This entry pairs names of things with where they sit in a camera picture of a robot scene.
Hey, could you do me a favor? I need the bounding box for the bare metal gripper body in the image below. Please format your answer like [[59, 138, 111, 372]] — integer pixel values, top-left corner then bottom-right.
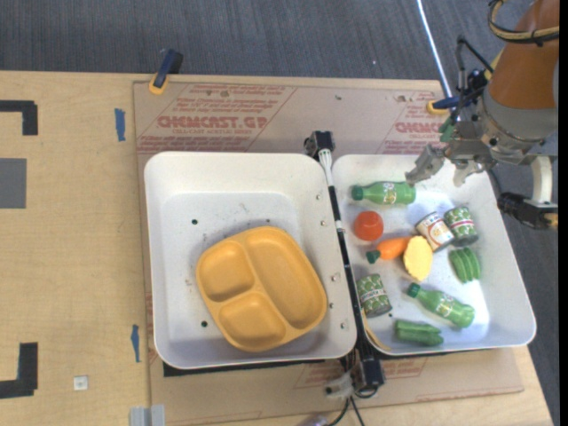
[[443, 120, 549, 173]]

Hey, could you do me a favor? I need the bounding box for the green plastic bottle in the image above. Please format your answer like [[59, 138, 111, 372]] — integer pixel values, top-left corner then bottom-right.
[[406, 282, 477, 329], [351, 180, 418, 207]]

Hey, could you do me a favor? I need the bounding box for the green labelled can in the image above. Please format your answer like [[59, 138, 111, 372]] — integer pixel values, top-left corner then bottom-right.
[[443, 206, 480, 248], [355, 273, 394, 319]]

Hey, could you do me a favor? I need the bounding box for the white labelled can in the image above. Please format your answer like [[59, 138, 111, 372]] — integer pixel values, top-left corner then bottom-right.
[[414, 211, 455, 254]]

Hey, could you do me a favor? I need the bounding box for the red orange round fruit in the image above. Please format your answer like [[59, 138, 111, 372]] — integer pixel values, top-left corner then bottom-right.
[[352, 210, 385, 242]]

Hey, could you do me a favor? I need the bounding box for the orange carrot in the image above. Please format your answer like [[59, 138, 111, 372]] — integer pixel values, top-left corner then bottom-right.
[[365, 236, 414, 265]]

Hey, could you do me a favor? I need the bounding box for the yellow oval slice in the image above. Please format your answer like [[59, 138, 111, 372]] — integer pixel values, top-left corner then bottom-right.
[[402, 234, 435, 283]]

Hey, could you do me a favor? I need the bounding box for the thin black and white rod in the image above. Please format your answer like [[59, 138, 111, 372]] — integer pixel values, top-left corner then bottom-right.
[[317, 147, 370, 351]]

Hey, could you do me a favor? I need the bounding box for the white plastic tray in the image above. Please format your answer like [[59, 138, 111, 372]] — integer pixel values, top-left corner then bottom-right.
[[143, 151, 359, 370], [330, 153, 538, 357]]

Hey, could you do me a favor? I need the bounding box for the orange divided plate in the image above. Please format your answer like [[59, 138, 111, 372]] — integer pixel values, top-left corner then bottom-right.
[[194, 225, 329, 354]]

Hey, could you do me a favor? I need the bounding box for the brown cardboard board red print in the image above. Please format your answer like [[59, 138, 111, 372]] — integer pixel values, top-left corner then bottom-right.
[[132, 80, 525, 419]]

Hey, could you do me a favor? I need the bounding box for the black cylinder on white bracket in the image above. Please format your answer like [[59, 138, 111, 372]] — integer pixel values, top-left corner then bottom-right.
[[496, 155, 559, 231]]

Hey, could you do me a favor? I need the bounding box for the black block with thin wires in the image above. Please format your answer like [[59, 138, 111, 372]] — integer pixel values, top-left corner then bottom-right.
[[304, 130, 335, 157], [354, 355, 387, 393]]

